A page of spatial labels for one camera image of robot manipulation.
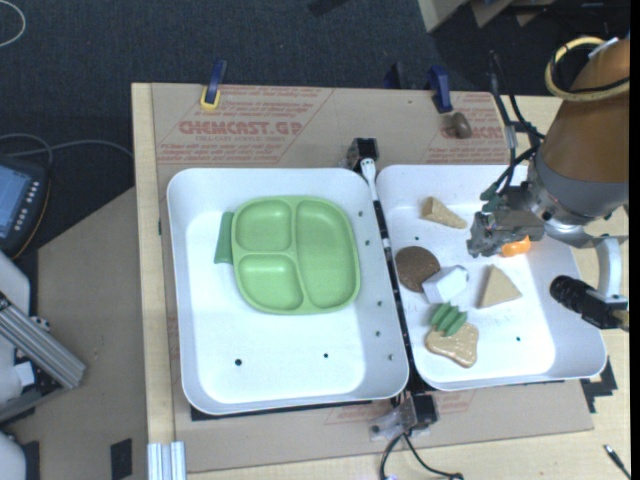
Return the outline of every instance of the table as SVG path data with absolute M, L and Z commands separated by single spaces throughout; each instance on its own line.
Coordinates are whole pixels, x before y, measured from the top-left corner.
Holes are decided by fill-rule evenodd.
M 389 98 L 395 97 L 391 91 Z M 552 97 L 518 98 L 521 110 L 538 129 L 545 131 L 559 106 Z M 152 84 L 132 86 L 133 132 L 136 158 L 136 193 L 140 247 L 145 380 L 148 438 L 151 443 L 175 440 L 171 378 L 162 266 L 158 234 L 159 205 L 154 149 Z M 593 226 L 592 233 L 628 234 L 626 215 L 616 212 L 607 222 Z M 623 245 L 625 276 L 621 293 L 628 296 L 628 243 Z M 576 251 L 583 279 L 597 284 L 593 251 Z M 603 445 L 611 445 L 630 466 L 629 336 L 622 331 L 603 331 L 618 384 L 612 397 L 596 400 L 594 430 L 483 444 L 423 450 L 426 462 L 446 471 L 461 471 L 465 478 L 622 478 Z M 314 460 L 282 465 L 190 474 L 190 479 L 282 479 L 378 478 L 379 455 Z M 424 470 L 408 451 L 394 453 L 387 472 L 399 478 L 425 478 Z

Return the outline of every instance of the black device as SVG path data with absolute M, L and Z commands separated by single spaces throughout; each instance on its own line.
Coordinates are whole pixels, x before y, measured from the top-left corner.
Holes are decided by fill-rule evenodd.
M 26 245 L 44 211 L 48 170 L 36 163 L 0 156 L 0 250 L 11 257 Z

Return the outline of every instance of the white tray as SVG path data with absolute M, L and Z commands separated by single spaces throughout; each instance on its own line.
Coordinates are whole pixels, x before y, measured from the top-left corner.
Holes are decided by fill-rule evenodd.
M 361 288 L 321 315 L 273 315 L 242 298 L 233 266 L 213 258 L 225 211 L 255 197 L 331 200 L 348 215 Z M 176 280 L 182 385 L 214 415 L 391 398 L 409 367 L 380 233 L 365 181 L 346 169 L 179 172 L 167 202 Z
M 452 304 L 468 311 L 468 321 L 480 331 L 478 359 L 470 368 L 426 349 L 424 338 L 434 308 L 423 294 L 400 286 L 416 369 L 425 382 L 440 390 L 585 378 L 597 375 L 606 363 L 600 331 L 549 294 L 556 276 L 580 278 L 568 245 L 545 236 L 532 244 L 529 253 L 511 258 L 473 258 L 467 252 L 469 227 L 483 204 L 479 195 L 504 169 L 504 165 L 394 165 L 382 170 L 377 179 L 394 256 L 404 247 L 419 245 L 433 252 L 441 266 L 462 265 L 469 272 L 466 289 Z M 518 167 L 513 183 L 525 176 L 526 168 Z M 467 228 L 421 219 L 422 202 L 429 196 L 464 218 Z M 523 297 L 478 309 L 491 264 L 512 279 Z

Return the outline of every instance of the brown round cookie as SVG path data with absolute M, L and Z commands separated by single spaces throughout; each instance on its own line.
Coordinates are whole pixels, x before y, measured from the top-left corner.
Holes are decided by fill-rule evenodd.
M 431 251 L 417 245 L 396 254 L 398 280 L 412 292 L 422 292 L 422 283 L 440 271 L 440 262 Z

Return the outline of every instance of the blue clamp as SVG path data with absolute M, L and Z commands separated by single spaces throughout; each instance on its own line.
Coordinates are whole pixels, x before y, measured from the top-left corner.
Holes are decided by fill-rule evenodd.
M 220 103 L 220 90 L 219 86 L 224 79 L 224 74 L 227 71 L 227 61 L 224 59 L 216 59 L 211 70 L 211 79 L 209 85 L 202 90 L 202 96 L 200 97 L 200 106 L 204 110 L 215 110 Z
M 436 91 L 433 102 L 441 114 L 451 112 L 451 97 L 449 95 L 449 76 L 442 66 L 431 66 L 427 72 L 427 89 Z

